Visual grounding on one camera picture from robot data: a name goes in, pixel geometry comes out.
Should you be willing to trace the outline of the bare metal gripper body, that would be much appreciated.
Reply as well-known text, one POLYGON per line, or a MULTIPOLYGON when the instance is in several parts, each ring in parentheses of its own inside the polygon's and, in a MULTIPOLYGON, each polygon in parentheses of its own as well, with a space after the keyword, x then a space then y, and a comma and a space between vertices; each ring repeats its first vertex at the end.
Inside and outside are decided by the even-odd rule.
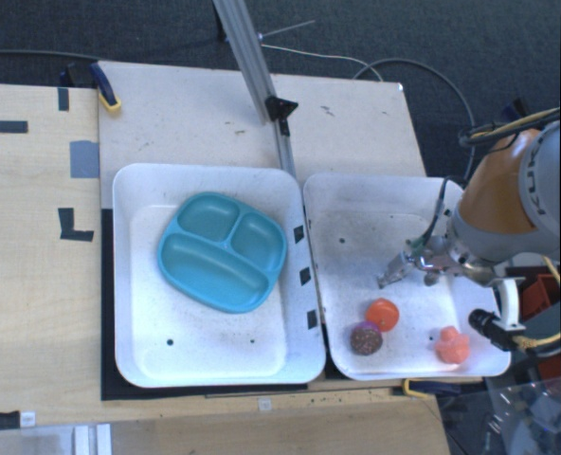
POLYGON ((407 243, 413 267, 425 273, 429 269, 440 271, 441 277, 464 277, 480 286, 492 286, 499 276, 495 266, 471 253, 459 240, 433 235, 423 236, 407 243))

